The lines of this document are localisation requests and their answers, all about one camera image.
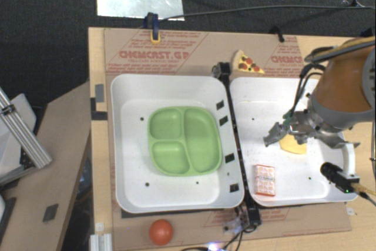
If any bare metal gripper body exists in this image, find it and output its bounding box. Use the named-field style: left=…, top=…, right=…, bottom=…
left=284, top=110, right=361, bottom=149

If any pale yellow toy bread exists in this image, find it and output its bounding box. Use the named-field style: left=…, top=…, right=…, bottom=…
left=278, top=132, right=308, bottom=155

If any thin black rod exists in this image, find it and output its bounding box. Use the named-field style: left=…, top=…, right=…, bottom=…
left=220, top=72, right=257, bottom=210

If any white plastic tray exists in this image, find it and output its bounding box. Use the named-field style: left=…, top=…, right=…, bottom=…
left=110, top=73, right=246, bottom=214
left=229, top=76, right=360, bottom=208

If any orange and white carton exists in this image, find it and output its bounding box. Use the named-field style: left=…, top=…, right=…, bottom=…
left=253, top=164, right=277, bottom=196

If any toy pizza slice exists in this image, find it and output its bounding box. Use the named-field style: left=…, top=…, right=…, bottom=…
left=230, top=49, right=266, bottom=75

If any green divided plate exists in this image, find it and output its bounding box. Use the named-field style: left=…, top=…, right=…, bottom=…
left=147, top=106, right=223, bottom=178

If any brown cardboard board red print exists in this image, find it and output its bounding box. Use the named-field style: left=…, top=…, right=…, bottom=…
left=103, top=28, right=353, bottom=245

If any orange-red ball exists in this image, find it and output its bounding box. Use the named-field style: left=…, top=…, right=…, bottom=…
left=148, top=219, right=174, bottom=246

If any black cylinder on white bracket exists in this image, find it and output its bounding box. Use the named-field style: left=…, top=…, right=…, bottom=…
left=320, top=142, right=361, bottom=194

